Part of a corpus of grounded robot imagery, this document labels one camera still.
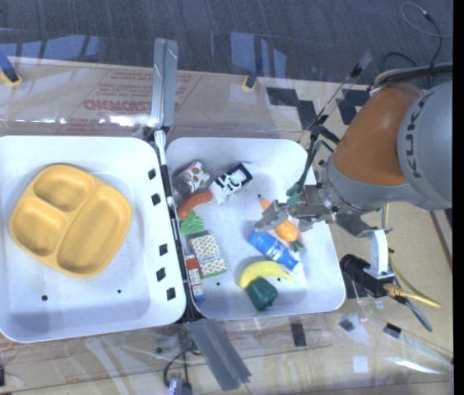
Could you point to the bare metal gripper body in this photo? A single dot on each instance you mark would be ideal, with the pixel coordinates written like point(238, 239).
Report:
point(312, 208)

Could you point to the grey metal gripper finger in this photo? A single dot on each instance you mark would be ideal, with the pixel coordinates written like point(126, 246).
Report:
point(279, 206)
point(268, 219)

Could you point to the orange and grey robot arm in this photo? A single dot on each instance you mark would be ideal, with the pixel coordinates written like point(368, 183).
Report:
point(384, 138)

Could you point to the orange carrot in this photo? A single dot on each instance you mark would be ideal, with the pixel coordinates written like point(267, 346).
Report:
point(287, 230)

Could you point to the blue bottle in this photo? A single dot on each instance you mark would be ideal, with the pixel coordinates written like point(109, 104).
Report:
point(273, 250)

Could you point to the yellow banana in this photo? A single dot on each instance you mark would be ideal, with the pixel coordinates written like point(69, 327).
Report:
point(261, 270)

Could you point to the black and white carton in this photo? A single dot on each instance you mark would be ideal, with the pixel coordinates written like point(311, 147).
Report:
point(230, 182)

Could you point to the yellow patterned carton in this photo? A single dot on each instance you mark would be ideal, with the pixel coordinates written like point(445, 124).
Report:
point(207, 255)

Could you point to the green bell pepper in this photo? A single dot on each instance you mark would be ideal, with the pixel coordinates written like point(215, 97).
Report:
point(262, 294)

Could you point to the orange sausage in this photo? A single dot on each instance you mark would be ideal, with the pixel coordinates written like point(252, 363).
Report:
point(194, 202)

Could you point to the green broccoli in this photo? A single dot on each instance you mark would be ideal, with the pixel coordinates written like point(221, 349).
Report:
point(192, 223)

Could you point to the white can with fruit print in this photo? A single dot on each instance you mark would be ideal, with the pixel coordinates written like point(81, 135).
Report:
point(192, 177)

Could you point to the white plastic tray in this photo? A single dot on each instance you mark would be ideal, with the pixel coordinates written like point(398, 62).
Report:
point(141, 303)
point(232, 303)

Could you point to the orange white and blue carton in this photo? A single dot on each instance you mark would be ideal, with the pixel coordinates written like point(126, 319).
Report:
point(194, 277)

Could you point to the thin black and white rod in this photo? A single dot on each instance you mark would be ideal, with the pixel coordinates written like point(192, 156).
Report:
point(165, 167)

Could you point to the brown cardboard board red print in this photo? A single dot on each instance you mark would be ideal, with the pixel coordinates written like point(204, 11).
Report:
point(224, 97)

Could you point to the yellow divided plate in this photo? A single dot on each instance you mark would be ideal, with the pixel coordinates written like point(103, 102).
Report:
point(71, 220)

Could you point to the black cylinder on white bracket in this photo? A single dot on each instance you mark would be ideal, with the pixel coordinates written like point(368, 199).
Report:
point(365, 274)

